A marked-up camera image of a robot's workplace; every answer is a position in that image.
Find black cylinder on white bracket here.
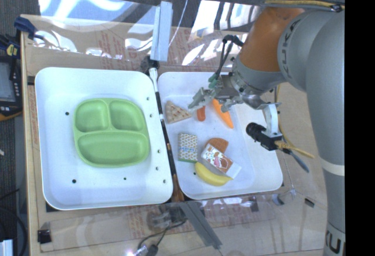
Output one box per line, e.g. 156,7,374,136
245,102,284,152

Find white plastic tray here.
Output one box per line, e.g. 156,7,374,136
34,66,174,211
157,71,284,201

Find orange toy carrot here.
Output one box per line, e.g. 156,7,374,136
212,98,235,129

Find brown cardboard board, red print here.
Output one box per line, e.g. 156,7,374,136
19,13,328,253

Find white carton with picture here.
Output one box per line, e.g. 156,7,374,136
200,143,243,180

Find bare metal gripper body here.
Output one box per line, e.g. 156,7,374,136
213,73,268,110

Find brown toy bread slice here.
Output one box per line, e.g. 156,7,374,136
204,137,230,156

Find thin black and white rod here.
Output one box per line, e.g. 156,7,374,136
149,67,185,203

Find yellow banana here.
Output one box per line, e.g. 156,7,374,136
194,161,234,187

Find black block with thin wires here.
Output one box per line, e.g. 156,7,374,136
152,207,188,228
139,55,161,74

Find green divided plate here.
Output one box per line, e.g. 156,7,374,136
72,98,151,168

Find toy pizza slice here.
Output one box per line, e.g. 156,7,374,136
163,100,193,125

